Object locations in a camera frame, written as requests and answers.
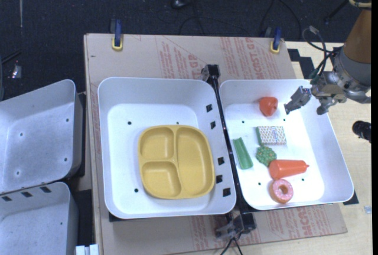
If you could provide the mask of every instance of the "white plastic tray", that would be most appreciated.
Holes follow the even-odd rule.
[[[243,138],[253,162],[252,168],[242,170],[233,149],[243,196],[257,210],[343,202],[353,196],[353,183],[329,117],[316,113],[318,100],[312,97],[306,106],[286,115],[284,104],[299,86],[311,87],[306,80],[229,80],[220,86],[230,138]],[[279,103],[271,117],[259,109],[259,99],[266,96]],[[286,178],[294,188],[294,196],[286,204],[278,204],[269,195],[272,178],[256,159],[257,126],[283,126],[287,144],[271,146],[277,158],[301,159],[310,165],[306,173]]]
[[[72,255],[78,209],[62,182],[0,196],[2,255]]]
[[[0,194],[73,175],[83,108],[71,80],[0,102]]]
[[[233,175],[210,85],[200,80],[113,77],[101,82],[98,97],[105,203],[110,213],[129,219],[224,214],[233,209]],[[210,144],[218,183],[202,197],[162,200],[144,191],[139,136],[152,126],[176,124],[200,129]]]

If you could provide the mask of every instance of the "toy donut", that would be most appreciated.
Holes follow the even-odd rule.
[[[293,197],[293,187],[285,179],[277,179],[269,186],[269,193],[274,201],[286,204]]]

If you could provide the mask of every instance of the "toy tomato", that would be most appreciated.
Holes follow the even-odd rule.
[[[260,111],[265,116],[272,116],[278,106],[278,100],[275,97],[263,97],[260,100]]]

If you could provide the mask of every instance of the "yellow plate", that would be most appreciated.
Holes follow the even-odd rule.
[[[139,137],[138,158],[143,186],[154,197],[195,198],[209,193],[214,186],[210,145],[195,127],[146,129]]]

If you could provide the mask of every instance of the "black carpet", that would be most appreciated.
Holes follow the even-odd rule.
[[[301,31],[313,25],[326,42],[344,42],[359,10],[346,4],[328,25],[324,18],[345,0],[193,0],[180,10],[171,0],[23,0],[22,37],[18,0],[1,0],[0,32],[7,44],[0,55],[22,49],[17,57],[20,79],[8,78],[15,61],[5,65],[5,99],[72,79],[85,90],[83,36],[109,32],[112,18],[122,20],[125,34],[261,36],[281,27],[286,40],[300,40]]]

